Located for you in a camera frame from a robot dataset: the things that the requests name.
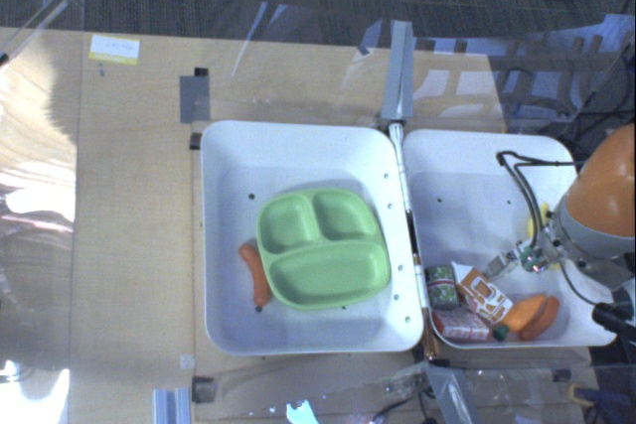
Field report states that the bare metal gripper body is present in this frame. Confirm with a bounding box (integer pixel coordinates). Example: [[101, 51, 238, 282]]
[[516, 232, 565, 272]]

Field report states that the green patterned can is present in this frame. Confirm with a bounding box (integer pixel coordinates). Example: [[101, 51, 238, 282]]
[[424, 264, 460, 311]]

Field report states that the orange sausage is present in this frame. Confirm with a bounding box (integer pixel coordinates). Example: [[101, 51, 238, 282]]
[[519, 296, 561, 343], [238, 242, 273, 310]]

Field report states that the white plastic tray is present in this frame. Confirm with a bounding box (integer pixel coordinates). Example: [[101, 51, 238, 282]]
[[200, 119, 425, 357], [400, 128, 618, 351]]

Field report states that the orange and white carton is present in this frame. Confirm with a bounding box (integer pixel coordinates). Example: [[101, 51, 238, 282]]
[[450, 261, 515, 327]]

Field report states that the orange carrot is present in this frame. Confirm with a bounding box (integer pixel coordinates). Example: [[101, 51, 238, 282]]
[[492, 294, 549, 343]]

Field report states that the yellow banana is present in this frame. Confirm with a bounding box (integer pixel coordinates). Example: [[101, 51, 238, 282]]
[[526, 202, 554, 240]]

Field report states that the green divided plate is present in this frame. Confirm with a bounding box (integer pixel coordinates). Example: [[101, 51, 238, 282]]
[[255, 187, 393, 313]]

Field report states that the red and white packet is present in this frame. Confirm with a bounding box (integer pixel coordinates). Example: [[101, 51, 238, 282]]
[[430, 307, 494, 344]]

